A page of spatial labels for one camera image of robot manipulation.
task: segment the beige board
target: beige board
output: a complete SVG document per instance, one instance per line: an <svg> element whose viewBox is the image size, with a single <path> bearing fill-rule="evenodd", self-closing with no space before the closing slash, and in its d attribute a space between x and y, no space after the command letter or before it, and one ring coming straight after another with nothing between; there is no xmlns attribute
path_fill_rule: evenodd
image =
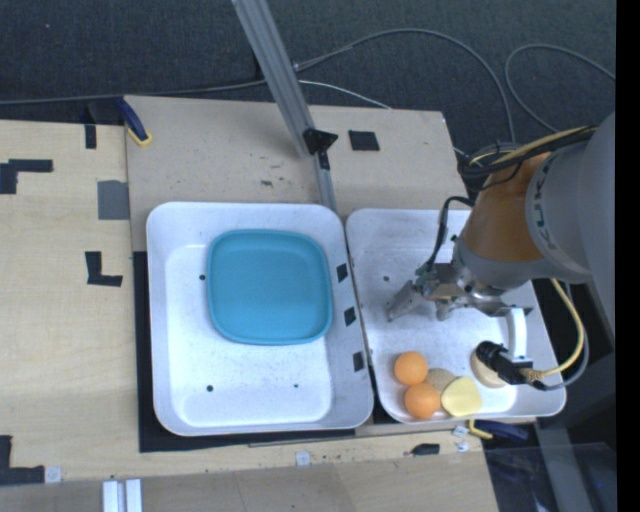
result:
<svg viewBox="0 0 640 512"><path fill-rule="evenodd" d="M300 157L274 103L131 96L153 140L127 138L134 251L146 248L151 210L169 201L317 203L310 158ZM328 151L338 212L435 208L464 195L439 112L310 106ZM380 151L354 151L349 130L375 132Z"/></svg>
<svg viewBox="0 0 640 512"><path fill-rule="evenodd" d="M97 136L89 150L81 125L0 121L0 162L54 163L0 195L0 434L13 437L12 467L81 481L286 467L301 450L313 464L394 459L420 443L457 451L449 431L368 426L349 440L140 454L130 225L99 220L97 204L99 181L127 180L125 134ZM85 251L101 251L122 286L88 285Z"/></svg>
<svg viewBox="0 0 640 512"><path fill-rule="evenodd" d="M496 512L482 453L142 480L146 512ZM13 512L99 511L101 486L0 488Z"/></svg>

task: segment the blue lid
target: blue lid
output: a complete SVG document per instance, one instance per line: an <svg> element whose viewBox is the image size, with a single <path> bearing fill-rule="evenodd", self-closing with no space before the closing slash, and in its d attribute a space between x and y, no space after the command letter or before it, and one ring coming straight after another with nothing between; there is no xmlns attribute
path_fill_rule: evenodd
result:
<svg viewBox="0 0 640 512"><path fill-rule="evenodd" d="M299 233L228 231L207 258L211 320L242 343L309 343L329 329L333 299L322 247Z"/></svg>

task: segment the wooden table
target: wooden table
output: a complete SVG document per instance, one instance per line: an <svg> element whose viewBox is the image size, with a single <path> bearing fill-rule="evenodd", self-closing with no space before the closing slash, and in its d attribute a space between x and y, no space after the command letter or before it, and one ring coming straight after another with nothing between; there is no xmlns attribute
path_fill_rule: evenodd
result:
<svg viewBox="0 0 640 512"><path fill-rule="evenodd" d="M129 100L141 110L159 101ZM50 159L54 165L52 173L20 172L17 193L0 195L0 435L13 436L11 465L60 467L64 481L210 476L206 473L223 478L225 474L242 473L243 478L262 478L264 484L269 478L282 477L276 470L264 471L266 468L295 471L296 453L304 451L313 468L332 468L327 471L331 478L337 475L335 482L346 486L349 503L356 510L388 510L370 505L384 503L382 496L376 497L380 493L391 500L396 496L393 487L384 490L375 485L376 478L392 473L396 477L405 475L395 490L409 493L416 500L439 488L437 492L449 496L452 504L467 503L472 498L476 510L496 510L480 441L467 436L470 451L458 453L459 439L450 430L427 432L402 425L365 424L348 440L139 453L131 258L132 251L145 247L141 230L145 212L158 202L185 198L314 201L311 178L298 169L296 156L283 142L288 135L284 124L279 124L275 105L165 101L172 105L187 102L183 104L187 110L199 112L194 114L199 123L211 122L212 137L225 133L229 123L240 123L234 113L240 119L252 119L246 128L249 139L233 129L225 142L228 148L240 144L244 152L233 158L229 156L232 153L218 153L216 177L202 185L198 173L211 172L214 157L212 153L204 160L197 157L197 151L209 145L206 136L199 143L189 142L184 152L174 153L193 181L176 183L174 192L168 193L170 189L162 179L170 179L166 170L174 162L165 161L165 165L154 168L156 176L163 177L159 180L150 178L148 167L145 174L141 163L158 158L157 148L168 143L168 128L157 124L162 116L145 118L154 135L154 143L147 149L133 147L125 130L117 126L97 126L97 147L88 149L82 125L0 122L0 163ZM343 143L331 150L330 157L343 216L365 206L438 208L444 194L462 193L440 114L333 107L312 107L312 113L320 129L337 130L342 135ZM184 120L175 119L176 126L186 126L180 124ZM416 123L425 129L416 129ZM432 131L429 138L434 123L442 123L442 129ZM265 126L272 129L266 141L260 142L259 134L264 133ZM375 130L383 147L395 148L393 155L381 157L391 160L376 164L371 154L362 155L364 160L354 159L358 155L351 154L348 138L345 140L348 129ZM387 133L394 133L396 138L389 138ZM247 149L247 140L255 142L253 150ZM445 151L438 151L443 144ZM417 156L408 155L408 147L413 147ZM271 153L258 151L263 149ZM264 166L251 174L248 162L262 162ZM424 169L416 162L423 162ZM361 178L367 170L368 177ZM441 178L430 179L428 173L432 172L440 173ZM129 183L131 221L99 218L98 183L110 180ZM304 186L296 185L296 180ZM227 188L221 188L220 182ZM123 276L120 287L87 284L87 251L101 252L103 274ZM420 443L439 444L442 455L419 460L407 457L406 453ZM395 467L401 471L394 473ZM447 467L458 473L455 481L449 482L450 490L443 494L447 483L442 478L425 480L422 473L435 474L432 472ZM258 468L263 472L257 474L263 477L245 473ZM459 495L460 478L469 482L472 490L466 498ZM425 487L429 482L435 486ZM152 487L145 483L145 489ZM49 492L30 489L20 499L35 499L38 492ZM358 494L365 489L366 495ZM460 506L451 510L460 510Z"/></svg>

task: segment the black square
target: black square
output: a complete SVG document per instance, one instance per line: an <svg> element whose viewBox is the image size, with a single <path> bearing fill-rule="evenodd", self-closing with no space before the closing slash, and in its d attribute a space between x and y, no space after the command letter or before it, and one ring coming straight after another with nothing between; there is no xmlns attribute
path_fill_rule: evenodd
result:
<svg viewBox="0 0 640 512"><path fill-rule="evenodd" d="M351 149L354 151L380 151L375 132L356 132L349 130Z"/></svg>

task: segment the orange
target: orange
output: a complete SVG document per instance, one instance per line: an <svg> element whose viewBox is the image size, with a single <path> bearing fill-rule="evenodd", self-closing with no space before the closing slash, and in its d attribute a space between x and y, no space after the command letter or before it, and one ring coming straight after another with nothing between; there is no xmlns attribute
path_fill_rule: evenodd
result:
<svg viewBox="0 0 640 512"><path fill-rule="evenodd" d="M421 382L405 391L404 405L411 416L426 420L440 409L440 393L428 382Z"/></svg>
<svg viewBox="0 0 640 512"><path fill-rule="evenodd" d="M400 354L393 364L393 374L403 384L413 386L427 378L429 365L420 352L410 351Z"/></svg>

